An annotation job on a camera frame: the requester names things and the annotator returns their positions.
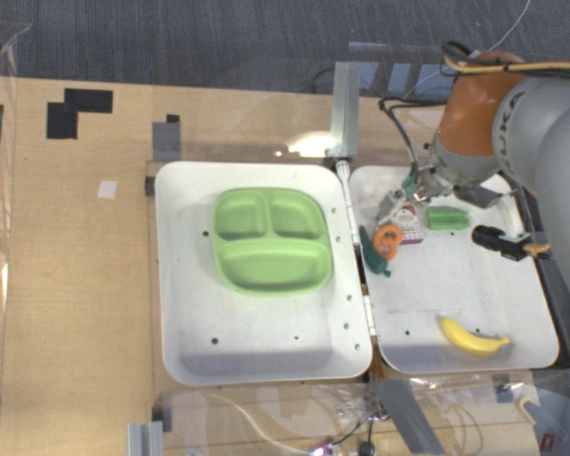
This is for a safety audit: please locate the black cylinder on white bracket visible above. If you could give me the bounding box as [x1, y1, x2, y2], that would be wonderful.
[471, 190, 533, 262]

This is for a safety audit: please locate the orange doughnut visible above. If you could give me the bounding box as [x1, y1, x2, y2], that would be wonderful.
[372, 224, 404, 262]

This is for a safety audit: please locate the thin black and white rod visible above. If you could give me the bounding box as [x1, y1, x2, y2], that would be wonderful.
[335, 159, 377, 337]

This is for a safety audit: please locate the white plastic tray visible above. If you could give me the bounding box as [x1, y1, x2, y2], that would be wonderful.
[349, 164, 561, 377]
[154, 161, 374, 388]

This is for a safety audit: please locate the light green pea pod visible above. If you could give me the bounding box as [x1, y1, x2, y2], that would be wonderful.
[426, 205, 470, 232]

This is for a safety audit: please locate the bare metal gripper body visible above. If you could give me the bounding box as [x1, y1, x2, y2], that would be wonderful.
[389, 166, 458, 205]

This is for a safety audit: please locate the green divided plate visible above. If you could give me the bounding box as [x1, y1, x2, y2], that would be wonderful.
[211, 186, 335, 297]

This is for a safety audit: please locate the small pink and white carton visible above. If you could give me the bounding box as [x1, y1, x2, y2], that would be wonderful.
[390, 202, 426, 247]

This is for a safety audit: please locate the yellow banana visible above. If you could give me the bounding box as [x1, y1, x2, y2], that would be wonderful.
[441, 316, 511, 357]

